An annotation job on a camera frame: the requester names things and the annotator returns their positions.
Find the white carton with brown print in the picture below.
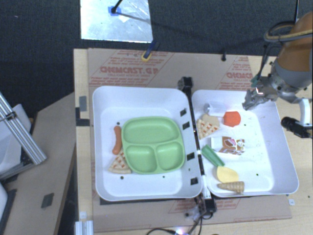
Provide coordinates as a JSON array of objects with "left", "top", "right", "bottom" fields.
[{"left": 210, "top": 136, "right": 246, "bottom": 156}]

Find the tan toy waffle cone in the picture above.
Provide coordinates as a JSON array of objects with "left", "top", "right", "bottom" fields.
[{"left": 217, "top": 181, "right": 246, "bottom": 194}]

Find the orange toy cylinder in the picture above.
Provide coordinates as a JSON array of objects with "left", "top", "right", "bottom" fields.
[{"left": 223, "top": 111, "right": 242, "bottom": 128}]

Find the orange toy sausage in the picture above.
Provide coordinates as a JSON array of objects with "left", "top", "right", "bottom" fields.
[{"left": 112, "top": 125, "right": 123, "bottom": 156}]

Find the black cylinder on white bracket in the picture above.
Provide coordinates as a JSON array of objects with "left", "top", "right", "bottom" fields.
[{"left": 280, "top": 98, "right": 313, "bottom": 139}]

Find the brown cardboard board red print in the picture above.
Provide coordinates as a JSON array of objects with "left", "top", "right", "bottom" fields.
[{"left": 87, "top": 48, "right": 293, "bottom": 234}]

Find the green divided plate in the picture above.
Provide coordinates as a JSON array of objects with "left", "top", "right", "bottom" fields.
[{"left": 121, "top": 116, "right": 186, "bottom": 175}]

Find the clear plastic bottle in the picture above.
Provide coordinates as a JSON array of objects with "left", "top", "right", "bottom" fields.
[{"left": 203, "top": 101, "right": 228, "bottom": 118}]

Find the white plastic tray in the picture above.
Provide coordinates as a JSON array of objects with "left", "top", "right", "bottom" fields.
[
  {"left": 92, "top": 85, "right": 203, "bottom": 202},
  {"left": 191, "top": 89, "right": 300, "bottom": 198}
]

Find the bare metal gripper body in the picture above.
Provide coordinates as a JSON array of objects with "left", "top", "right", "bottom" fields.
[{"left": 255, "top": 78, "right": 290, "bottom": 103}]

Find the thin black and white rod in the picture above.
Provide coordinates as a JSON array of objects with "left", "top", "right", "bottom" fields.
[{"left": 184, "top": 87, "right": 210, "bottom": 201}]

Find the toy pizza slice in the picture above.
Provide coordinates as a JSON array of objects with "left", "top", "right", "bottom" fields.
[
  {"left": 196, "top": 118, "right": 221, "bottom": 140},
  {"left": 108, "top": 148, "right": 133, "bottom": 175}
]

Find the green toy stick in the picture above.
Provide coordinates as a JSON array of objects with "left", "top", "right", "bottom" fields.
[{"left": 201, "top": 144, "right": 225, "bottom": 167}]

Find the yellow toy chip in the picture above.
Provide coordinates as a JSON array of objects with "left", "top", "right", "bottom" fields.
[{"left": 216, "top": 165, "right": 240, "bottom": 184}]

